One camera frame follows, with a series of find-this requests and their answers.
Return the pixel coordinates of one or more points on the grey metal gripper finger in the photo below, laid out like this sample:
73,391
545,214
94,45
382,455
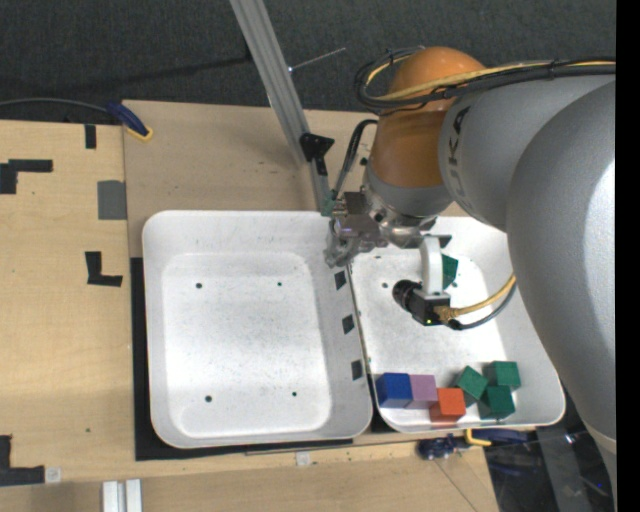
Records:
356,248
334,256

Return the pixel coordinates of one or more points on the purple cube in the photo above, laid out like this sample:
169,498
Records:
424,389

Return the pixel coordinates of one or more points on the black cylinder on white bracket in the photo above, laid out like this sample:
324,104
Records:
425,300

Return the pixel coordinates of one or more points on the blue cube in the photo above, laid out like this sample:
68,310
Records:
394,389

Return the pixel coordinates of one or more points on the green cube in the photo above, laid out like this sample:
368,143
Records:
472,382
450,269
497,402
504,374

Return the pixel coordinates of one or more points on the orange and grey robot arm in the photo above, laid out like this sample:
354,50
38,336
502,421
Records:
540,200

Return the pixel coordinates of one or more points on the orange cube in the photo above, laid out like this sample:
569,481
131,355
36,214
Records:
450,403

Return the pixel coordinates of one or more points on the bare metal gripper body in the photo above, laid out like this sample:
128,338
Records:
367,227

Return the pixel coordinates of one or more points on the white plastic tray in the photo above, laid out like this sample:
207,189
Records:
415,345
240,340

